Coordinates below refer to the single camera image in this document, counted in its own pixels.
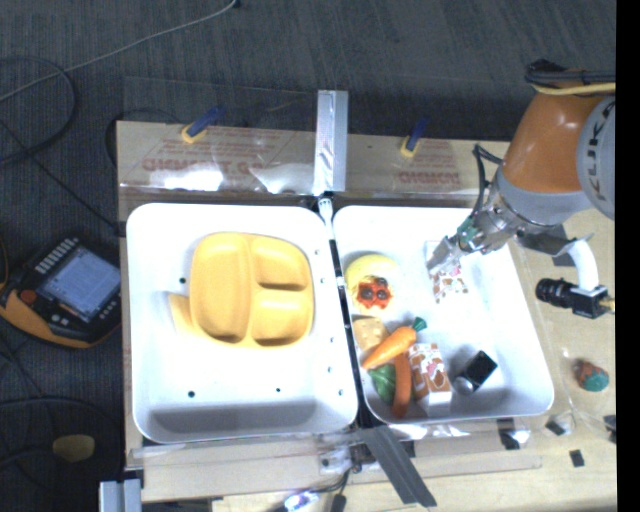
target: small figurine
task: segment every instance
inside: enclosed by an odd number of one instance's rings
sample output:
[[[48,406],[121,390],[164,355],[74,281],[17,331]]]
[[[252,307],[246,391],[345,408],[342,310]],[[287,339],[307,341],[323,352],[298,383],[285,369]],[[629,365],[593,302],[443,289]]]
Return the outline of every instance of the small figurine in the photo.
[[[582,389],[602,391],[609,385],[609,374],[606,370],[589,361],[579,360],[575,367],[575,376]]]

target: metal bracket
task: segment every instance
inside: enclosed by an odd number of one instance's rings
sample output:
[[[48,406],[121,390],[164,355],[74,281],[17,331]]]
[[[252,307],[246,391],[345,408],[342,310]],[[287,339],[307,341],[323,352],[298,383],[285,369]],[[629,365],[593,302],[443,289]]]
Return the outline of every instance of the metal bracket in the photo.
[[[142,512],[141,489],[138,478],[100,482],[100,512]]]
[[[313,193],[344,192],[347,182],[346,91],[319,91]]]
[[[417,502],[423,507],[437,505],[406,450],[387,425],[362,429],[359,435],[380,463],[402,503]]]
[[[592,236],[593,234],[590,234],[580,239],[573,238],[571,240],[567,240],[566,238],[560,238],[548,233],[541,233],[538,235],[526,235],[518,238],[518,243],[525,249],[531,249],[532,251],[541,252],[553,258],[558,258],[566,254],[571,247],[576,244],[576,242],[587,242]]]

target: toy carrot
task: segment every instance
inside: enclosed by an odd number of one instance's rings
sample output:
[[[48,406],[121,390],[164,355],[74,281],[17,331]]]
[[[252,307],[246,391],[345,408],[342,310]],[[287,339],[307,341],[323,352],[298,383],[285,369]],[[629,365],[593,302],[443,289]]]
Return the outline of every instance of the toy carrot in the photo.
[[[396,367],[396,390],[391,412],[396,418],[404,418],[411,401],[411,365],[404,352],[398,354],[393,362]]]
[[[416,342],[417,332],[427,327],[427,322],[416,317],[411,327],[403,325],[386,337],[373,352],[364,360],[362,368],[369,370],[391,361],[398,354],[402,354]]]

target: yellow divided plate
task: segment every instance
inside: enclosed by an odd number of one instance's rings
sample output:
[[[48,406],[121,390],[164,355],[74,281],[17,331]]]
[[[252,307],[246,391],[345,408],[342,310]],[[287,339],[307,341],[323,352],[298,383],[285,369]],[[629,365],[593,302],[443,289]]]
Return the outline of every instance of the yellow divided plate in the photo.
[[[189,279],[189,297],[169,296],[179,332],[234,346],[280,347],[311,329],[311,269],[290,242],[248,233],[208,235],[196,247]]]

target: handheld device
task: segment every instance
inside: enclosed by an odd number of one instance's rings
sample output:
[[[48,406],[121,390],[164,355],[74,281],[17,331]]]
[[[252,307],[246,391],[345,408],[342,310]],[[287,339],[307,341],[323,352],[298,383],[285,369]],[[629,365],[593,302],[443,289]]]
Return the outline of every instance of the handheld device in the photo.
[[[120,325],[120,270],[79,237],[64,238],[13,271],[4,256],[0,317],[15,327],[45,341],[88,348]]]

